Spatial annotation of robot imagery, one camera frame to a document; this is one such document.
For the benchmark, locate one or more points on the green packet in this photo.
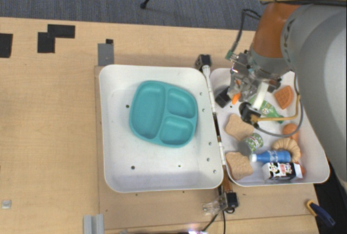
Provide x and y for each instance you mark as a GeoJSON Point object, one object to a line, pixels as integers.
{"type": "Point", "coordinates": [269, 109]}

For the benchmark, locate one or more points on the teal divided plate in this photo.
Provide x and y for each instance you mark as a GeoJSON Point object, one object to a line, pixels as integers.
{"type": "Point", "coordinates": [151, 113]}

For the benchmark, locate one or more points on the orange waffle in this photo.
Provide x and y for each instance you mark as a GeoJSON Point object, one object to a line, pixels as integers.
{"type": "Point", "coordinates": [284, 97]}

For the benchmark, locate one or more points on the thin black and white rod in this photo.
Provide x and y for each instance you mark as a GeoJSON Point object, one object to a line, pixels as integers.
{"type": "Point", "coordinates": [214, 111]}

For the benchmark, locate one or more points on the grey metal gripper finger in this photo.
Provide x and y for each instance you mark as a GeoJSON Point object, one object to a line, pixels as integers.
{"type": "Point", "coordinates": [248, 95]}
{"type": "Point", "coordinates": [234, 88]}

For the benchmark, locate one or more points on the blue and white bottle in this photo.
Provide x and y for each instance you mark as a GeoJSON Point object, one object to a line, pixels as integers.
{"type": "Point", "coordinates": [273, 156]}

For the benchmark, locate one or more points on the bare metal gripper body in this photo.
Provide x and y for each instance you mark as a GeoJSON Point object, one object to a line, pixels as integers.
{"type": "Point", "coordinates": [250, 70]}

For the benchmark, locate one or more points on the black box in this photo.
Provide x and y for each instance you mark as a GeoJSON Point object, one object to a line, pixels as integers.
{"type": "Point", "coordinates": [223, 98]}

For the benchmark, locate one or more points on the green can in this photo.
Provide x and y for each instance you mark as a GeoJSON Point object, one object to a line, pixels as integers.
{"type": "Point", "coordinates": [253, 143]}

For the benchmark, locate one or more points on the orange egg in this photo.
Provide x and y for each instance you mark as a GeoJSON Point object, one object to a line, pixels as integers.
{"type": "Point", "coordinates": [290, 130]}

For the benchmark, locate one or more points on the black cylinder on white bracket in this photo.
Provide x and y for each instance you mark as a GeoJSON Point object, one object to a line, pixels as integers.
{"type": "Point", "coordinates": [249, 113]}

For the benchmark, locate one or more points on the white plastic tray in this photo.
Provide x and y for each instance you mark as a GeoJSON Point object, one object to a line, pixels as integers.
{"type": "Point", "coordinates": [273, 124]}
{"type": "Point", "coordinates": [151, 168]}

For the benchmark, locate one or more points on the tan bread slice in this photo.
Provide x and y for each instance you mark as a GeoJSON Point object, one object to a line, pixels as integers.
{"type": "Point", "coordinates": [240, 166]}
{"type": "Point", "coordinates": [238, 127]}

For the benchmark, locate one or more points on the cow print milk carton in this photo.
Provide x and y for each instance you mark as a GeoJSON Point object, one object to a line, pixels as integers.
{"type": "Point", "coordinates": [280, 171]}

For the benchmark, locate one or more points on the orange carrot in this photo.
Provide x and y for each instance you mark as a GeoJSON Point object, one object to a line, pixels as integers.
{"type": "Point", "coordinates": [236, 98]}

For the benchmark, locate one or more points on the tan croissant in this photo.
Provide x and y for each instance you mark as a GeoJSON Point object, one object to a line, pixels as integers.
{"type": "Point", "coordinates": [287, 144]}

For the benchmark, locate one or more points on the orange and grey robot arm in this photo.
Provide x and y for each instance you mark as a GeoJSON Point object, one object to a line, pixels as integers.
{"type": "Point", "coordinates": [306, 65]}

